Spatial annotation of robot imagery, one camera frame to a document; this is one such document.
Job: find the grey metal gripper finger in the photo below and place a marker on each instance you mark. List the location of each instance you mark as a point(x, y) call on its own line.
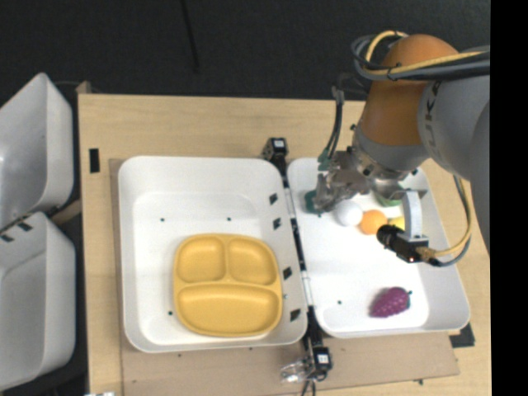
point(339, 203)
point(321, 194)

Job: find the white ball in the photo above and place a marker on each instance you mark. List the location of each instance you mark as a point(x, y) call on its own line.
point(349, 214)

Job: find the purple grapes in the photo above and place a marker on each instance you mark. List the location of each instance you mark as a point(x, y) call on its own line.
point(389, 302)

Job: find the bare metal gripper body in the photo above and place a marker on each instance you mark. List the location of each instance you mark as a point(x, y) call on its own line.
point(358, 176)

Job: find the orange ball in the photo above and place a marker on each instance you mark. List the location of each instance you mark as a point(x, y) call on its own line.
point(372, 222)

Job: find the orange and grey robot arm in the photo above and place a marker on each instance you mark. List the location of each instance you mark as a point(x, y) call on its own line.
point(396, 109)

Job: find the yellow divided plate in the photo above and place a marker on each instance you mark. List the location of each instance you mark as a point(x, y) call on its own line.
point(227, 299)

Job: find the white plastic tray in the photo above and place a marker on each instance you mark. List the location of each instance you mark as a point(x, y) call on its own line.
point(165, 188)
point(350, 270)

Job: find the green round object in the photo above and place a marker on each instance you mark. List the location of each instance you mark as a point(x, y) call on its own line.
point(389, 200)

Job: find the teal round object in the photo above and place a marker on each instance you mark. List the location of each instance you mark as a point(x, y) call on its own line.
point(309, 203)

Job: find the thin black and white rod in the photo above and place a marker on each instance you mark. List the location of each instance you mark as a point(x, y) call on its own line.
point(298, 241)

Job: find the black cylinder on white bracket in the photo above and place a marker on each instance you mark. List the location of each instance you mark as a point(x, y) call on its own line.
point(406, 239)

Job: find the small yellow round fruit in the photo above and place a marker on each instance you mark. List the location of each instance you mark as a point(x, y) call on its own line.
point(397, 222)

